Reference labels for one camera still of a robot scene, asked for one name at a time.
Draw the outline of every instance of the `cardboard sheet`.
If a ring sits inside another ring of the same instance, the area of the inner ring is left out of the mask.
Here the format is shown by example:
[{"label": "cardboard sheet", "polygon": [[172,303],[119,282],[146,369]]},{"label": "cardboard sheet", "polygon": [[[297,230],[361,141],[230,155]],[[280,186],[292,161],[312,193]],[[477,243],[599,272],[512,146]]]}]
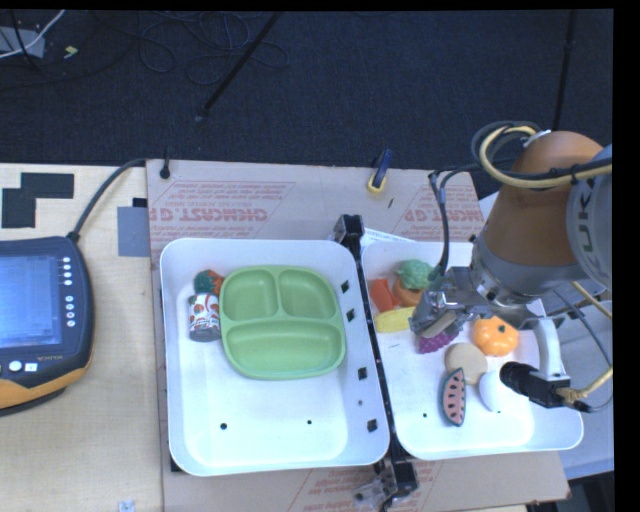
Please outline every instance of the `cardboard sheet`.
[{"label": "cardboard sheet", "polygon": [[[332,238],[341,215],[361,215],[365,228],[413,240],[441,240],[442,219],[424,170],[389,169],[372,194],[372,169],[228,162],[147,163],[154,321],[165,510],[261,512],[359,511],[354,490],[372,467],[249,473],[200,478],[172,471],[167,441],[166,376],[160,310],[162,249],[183,237],[314,240]],[[466,174],[447,185],[451,240],[466,241],[484,224]],[[538,452],[445,461],[413,461],[419,489],[400,512],[460,511],[564,499],[568,484],[558,454]]]}]

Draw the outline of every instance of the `button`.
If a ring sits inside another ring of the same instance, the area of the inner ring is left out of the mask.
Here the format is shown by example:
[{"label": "button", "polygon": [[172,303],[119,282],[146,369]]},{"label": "button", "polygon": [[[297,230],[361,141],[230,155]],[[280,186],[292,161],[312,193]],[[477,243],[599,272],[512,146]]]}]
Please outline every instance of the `button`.
[{"label": "button", "polygon": [[22,361],[15,360],[9,363],[10,372],[19,372],[20,370],[22,370]]}]

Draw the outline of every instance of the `green plate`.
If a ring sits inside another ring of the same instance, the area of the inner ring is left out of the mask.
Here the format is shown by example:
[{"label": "green plate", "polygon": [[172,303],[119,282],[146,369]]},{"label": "green plate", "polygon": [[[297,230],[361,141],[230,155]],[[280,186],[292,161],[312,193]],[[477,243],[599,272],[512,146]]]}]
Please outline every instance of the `green plate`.
[{"label": "green plate", "polygon": [[295,266],[238,269],[220,291],[222,343],[236,370],[255,379],[323,375],[342,362],[336,294],[318,272]]}]

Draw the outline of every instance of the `white cable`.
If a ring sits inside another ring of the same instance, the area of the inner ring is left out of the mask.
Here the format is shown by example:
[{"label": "white cable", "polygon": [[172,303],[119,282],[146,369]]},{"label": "white cable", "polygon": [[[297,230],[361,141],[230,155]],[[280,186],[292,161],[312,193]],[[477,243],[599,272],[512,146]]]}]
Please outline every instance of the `white cable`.
[{"label": "white cable", "polygon": [[[66,9],[61,9],[60,12],[49,23],[47,23],[47,25],[40,31],[40,33],[35,37],[35,39],[31,41],[29,44],[25,45],[24,47],[25,50],[28,50],[34,44],[40,41],[40,39],[43,38],[43,36],[47,33],[47,31],[51,27],[53,27],[60,18],[62,18],[65,12],[66,12]],[[22,48],[20,48],[19,50],[12,50],[10,52],[0,54],[0,59],[4,59],[5,57],[12,57],[14,55],[20,55],[21,53],[23,53]]]}]

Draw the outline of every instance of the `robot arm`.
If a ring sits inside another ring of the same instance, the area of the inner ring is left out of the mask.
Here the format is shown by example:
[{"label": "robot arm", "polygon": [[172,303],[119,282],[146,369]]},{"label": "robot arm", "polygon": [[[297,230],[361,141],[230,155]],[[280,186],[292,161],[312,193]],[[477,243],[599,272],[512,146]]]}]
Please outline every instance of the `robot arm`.
[{"label": "robot arm", "polygon": [[[486,152],[503,127],[481,146]],[[541,368],[507,363],[502,381],[544,406],[570,405],[551,318],[530,306],[560,284],[591,278],[611,290],[611,145],[603,149],[573,132],[532,133],[513,165],[468,267],[451,267],[423,292],[409,320],[425,337],[455,335],[476,317],[501,317],[516,329],[533,329]],[[485,170],[499,171],[484,158]],[[570,172],[559,179],[558,169]]]}]

